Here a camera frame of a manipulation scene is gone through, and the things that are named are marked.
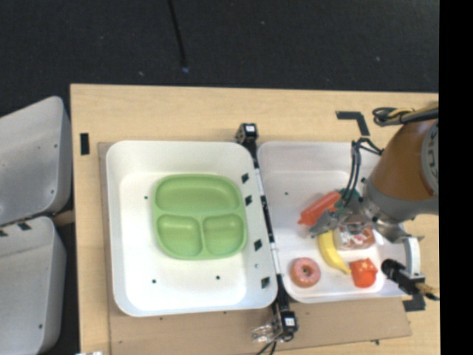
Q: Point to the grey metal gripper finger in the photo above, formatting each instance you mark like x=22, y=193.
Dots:
x=328, y=217
x=318, y=230

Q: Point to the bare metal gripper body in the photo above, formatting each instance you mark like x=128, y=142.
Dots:
x=388, y=228

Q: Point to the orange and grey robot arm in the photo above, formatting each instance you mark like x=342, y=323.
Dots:
x=401, y=165

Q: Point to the yellow banana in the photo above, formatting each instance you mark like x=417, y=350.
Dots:
x=329, y=251

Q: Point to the pink doughnut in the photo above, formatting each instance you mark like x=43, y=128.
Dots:
x=297, y=272

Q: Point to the white plastic tray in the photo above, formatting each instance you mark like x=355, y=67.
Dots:
x=184, y=287
x=295, y=176

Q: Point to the green divided plate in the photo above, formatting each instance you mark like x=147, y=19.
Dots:
x=199, y=213

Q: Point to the black cylinder on white bracket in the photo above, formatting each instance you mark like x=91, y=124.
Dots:
x=413, y=253

